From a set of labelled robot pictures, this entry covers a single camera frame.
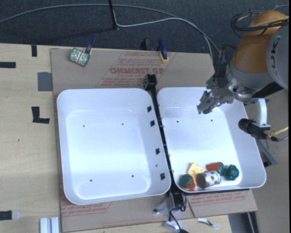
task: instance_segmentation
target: blue clamp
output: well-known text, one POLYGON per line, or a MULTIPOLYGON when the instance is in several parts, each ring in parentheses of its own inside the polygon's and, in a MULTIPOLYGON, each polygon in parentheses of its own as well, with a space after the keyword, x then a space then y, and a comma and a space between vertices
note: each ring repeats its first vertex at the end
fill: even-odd
POLYGON ((158 50, 160 51, 160 58, 161 60, 165 63, 167 62, 168 56, 167 56, 167 48, 166 48, 166 44, 162 39, 159 39, 159 46, 158 46, 158 50))
POLYGON ((96 41, 96 36, 94 36, 94 35, 91 36, 91 38, 89 39, 87 48, 85 50, 86 53, 90 54, 91 49, 92 49, 93 45, 95 44, 95 41, 96 41))

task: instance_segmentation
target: white plastic tray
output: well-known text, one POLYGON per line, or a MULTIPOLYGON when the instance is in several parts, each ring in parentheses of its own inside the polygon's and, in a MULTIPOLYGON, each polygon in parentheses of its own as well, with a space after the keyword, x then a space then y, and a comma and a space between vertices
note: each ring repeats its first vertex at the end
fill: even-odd
POLYGON ((74 204, 167 192, 171 177, 151 96, 139 88, 57 98, 64 192, 74 204))
POLYGON ((205 190, 198 186, 194 191, 182 190, 196 193, 262 186, 266 173, 255 139, 238 127, 239 120, 247 118, 244 105, 235 100, 209 114, 198 114, 196 106, 204 91, 203 87, 172 87, 157 95, 176 184, 191 163, 206 169, 206 164, 220 161, 235 165, 239 177, 234 181, 222 178, 220 184, 205 190))

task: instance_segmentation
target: cardboard sheet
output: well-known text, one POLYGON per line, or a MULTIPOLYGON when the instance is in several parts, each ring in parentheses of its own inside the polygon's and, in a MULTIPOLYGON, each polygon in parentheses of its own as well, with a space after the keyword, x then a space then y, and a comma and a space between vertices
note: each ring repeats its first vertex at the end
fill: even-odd
MULTIPOLYGON (((168 216, 153 216, 152 206, 165 195, 91 205, 74 205, 63 191, 56 99, 66 89, 140 87, 146 74, 156 74, 157 90, 163 87, 205 86, 214 70, 208 54, 168 53, 163 63, 158 52, 93 49, 86 67, 71 61, 72 49, 51 49, 54 116, 62 231, 72 232, 123 225, 165 221, 168 216)), ((257 210, 251 190, 188 196, 185 212, 177 219, 216 216, 257 210)))

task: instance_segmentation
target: cable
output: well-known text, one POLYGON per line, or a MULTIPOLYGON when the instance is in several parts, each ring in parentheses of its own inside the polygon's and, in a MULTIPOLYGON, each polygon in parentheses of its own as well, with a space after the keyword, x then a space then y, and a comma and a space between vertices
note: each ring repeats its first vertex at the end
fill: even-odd
POLYGON ((283 8, 283 7, 289 7, 289 5, 288 4, 283 4, 283 5, 280 5, 280 6, 276 6, 274 9, 272 9, 272 10, 277 10, 277 9, 279 9, 279 8, 283 8))
MULTIPOLYGON (((27 15, 27 14, 30 14, 30 13, 38 12, 38 11, 44 11, 44 10, 50 10, 50 9, 58 9, 58 8, 66 8, 66 7, 93 7, 93 6, 102 6, 103 7, 103 6, 109 6, 109 5, 108 4, 100 4, 100 3, 84 3, 84 4, 64 4, 64 5, 55 5, 55 6, 50 6, 50 7, 43 7, 43 8, 38 8, 38 9, 33 9, 33 10, 26 11, 26 12, 22 12, 20 14, 17 14, 17 15, 11 16, 11 17, 8 17, 6 19, 1 20, 0 21, 0 24, 1 23, 4 23, 6 21, 9 21, 11 19, 14 19, 14 18, 17 18, 17 17, 21 17, 21 16, 24 16, 24 15, 27 15)), ((156 10, 156 9, 152 9, 152 8, 140 7, 140 6, 134 6, 134 5, 125 5, 125 4, 113 4, 113 7, 134 8, 134 9, 142 9, 142 10, 157 12, 157 13, 161 13, 161 14, 168 15, 168 16, 172 17, 173 20, 177 19, 177 20, 186 22, 190 26, 192 26, 193 28, 195 28, 197 31, 199 31, 204 36, 204 38, 206 39, 206 41, 208 43, 208 46, 209 46, 209 49, 210 49, 210 55, 211 56, 212 56, 212 53, 211 53, 210 44, 214 47, 214 49, 217 51, 217 53, 219 53, 219 49, 209 39, 209 37, 207 37, 207 35, 205 33, 203 33, 197 26, 195 26, 190 21, 184 20, 184 19, 182 19, 182 18, 180 18, 178 16, 175 16, 175 15, 173 15, 171 13, 168 13, 168 12, 165 12, 165 11, 156 10)), ((149 24, 149 23, 154 23, 154 22, 159 22, 159 21, 161 21, 161 20, 153 21, 153 22, 148 22, 148 23, 139 23, 139 24, 134 24, 134 25, 120 25, 120 24, 117 24, 117 25, 118 26, 121 26, 121 27, 132 27, 132 26, 141 26, 141 25, 145 25, 145 24, 149 24)))
POLYGON ((178 221, 176 220, 176 218, 174 217, 174 215, 171 213, 171 211, 169 211, 169 221, 171 221, 171 218, 174 219, 174 221, 176 222, 176 224, 178 225, 179 227, 179 233, 188 233, 186 230, 182 229, 178 223, 178 221))
POLYGON ((181 210, 182 212, 185 212, 186 205, 187 205, 187 203, 188 203, 188 200, 187 200, 186 196, 184 196, 184 197, 185 197, 184 206, 183 206, 182 208, 180 208, 180 210, 181 210))
POLYGON ((267 136, 276 136, 280 133, 283 133, 284 131, 287 131, 289 129, 289 126, 281 129, 281 130, 264 130, 263 132, 267 135, 267 136))
POLYGON ((235 46, 232 46, 232 45, 229 45, 229 44, 223 45, 222 50, 224 50, 226 47, 229 47, 229 48, 231 48, 233 50, 236 50, 236 47, 235 46))
POLYGON ((277 138, 277 137, 274 137, 274 136, 271 137, 271 140, 274 141, 274 142, 281 142, 281 141, 285 141, 285 140, 288 140, 288 139, 289 139, 289 136, 286 136, 284 138, 277 138))
POLYGON ((241 27, 239 26, 239 22, 247 17, 251 17, 251 16, 254 16, 254 15, 258 15, 260 14, 260 11, 249 11, 249 12, 245 12, 245 13, 242 13, 242 14, 237 14, 235 15, 232 20, 231 20, 231 27, 234 31, 234 33, 240 37, 240 38, 246 38, 246 37, 243 37, 243 36, 240 36, 236 33, 236 31, 239 31, 239 32, 253 32, 253 31, 258 31, 258 30, 263 30, 262 33, 260 33, 259 35, 257 36, 260 36, 262 34, 265 33, 265 31, 268 29, 268 28, 273 28, 273 27, 278 27, 278 26, 283 26, 287 23, 289 23, 289 16, 287 17, 284 17, 284 18, 277 18, 275 19, 274 21, 270 21, 270 22, 265 22, 263 23, 262 25, 254 25, 254 26, 249 26, 249 27, 241 27))
MULTIPOLYGON (((199 30, 193 23, 191 23, 190 21, 187 21, 185 19, 182 19, 182 18, 178 18, 178 17, 169 17, 169 18, 165 18, 165 19, 161 19, 161 20, 156 20, 156 21, 149 21, 149 22, 143 22, 143 23, 138 23, 138 24, 131 24, 131 25, 121 25, 121 24, 118 24, 117 23, 117 26, 121 27, 121 28, 127 28, 127 27, 135 27, 135 26, 142 26, 142 25, 147 25, 147 24, 151 24, 151 23, 158 23, 158 22, 164 22, 164 21, 168 21, 168 20, 178 20, 178 21, 183 21, 185 23, 188 23, 189 25, 191 25, 193 28, 199 30)), ((210 51, 210 56, 211 56, 211 59, 212 59, 212 51, 211 51, 211 46, 210 46, 210 42, 209 42, 209 39, 207 38, 207 36, 202 33, 207 44, 208 44, 208 48, 209 48, 209 51, 210 51)))

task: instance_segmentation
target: metal bracket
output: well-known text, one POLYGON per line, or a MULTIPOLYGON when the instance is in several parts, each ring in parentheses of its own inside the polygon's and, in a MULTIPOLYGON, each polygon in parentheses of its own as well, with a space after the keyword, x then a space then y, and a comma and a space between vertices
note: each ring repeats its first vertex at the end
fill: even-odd
POLYGON ((163 216, 169 213, 175 207, 175 202, 172 193, 160 204, 152 207, 154 216, 163 216))
POLYGON ((267 166, 278 164, 278 160, 274 155, 273 151, 268 147, 267 140, 263 143, 263 140, 256 139, 257 145, 262 149, 262 152, 267 161, 267 166))
POLYGON ((270 125, 267 124, 266 102, 268 100, 267 99, 254 99, 252 101, 252 103, 255 104, 256 109, 257 109, 257 120, 254 124, 259 127, 270 127, 270 125))
POLYGON ((180 191, 171 190, 167 193, 167 198, 160 204, 152 207, 152 212, 154 216, 166 215, 172 210, 182 210, 184 211, 186 203, 184 202, 184 195, 180 191))

